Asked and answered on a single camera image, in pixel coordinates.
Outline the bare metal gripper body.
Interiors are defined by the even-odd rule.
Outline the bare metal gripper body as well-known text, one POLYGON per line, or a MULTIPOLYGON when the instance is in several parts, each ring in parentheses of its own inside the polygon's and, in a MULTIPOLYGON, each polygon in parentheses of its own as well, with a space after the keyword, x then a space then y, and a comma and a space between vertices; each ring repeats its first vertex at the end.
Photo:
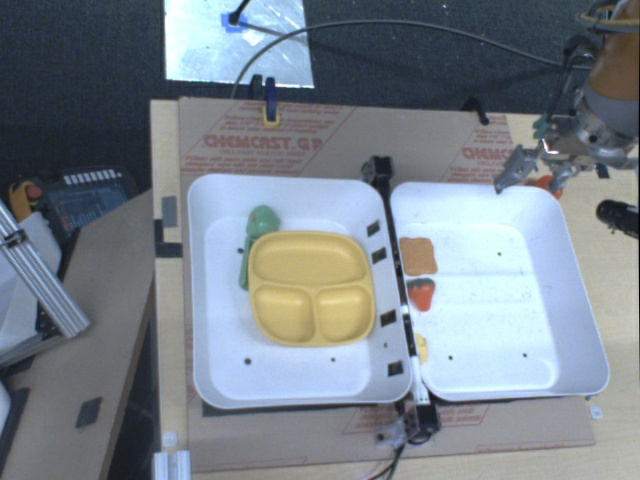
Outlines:
POLYGON ((549 167, 591 170, 596 164, 617 170, 636 170, 637 157, 631 152, 638 144, 587 112, 568 116, 544 114, 538 120, 540 159, 549 167))

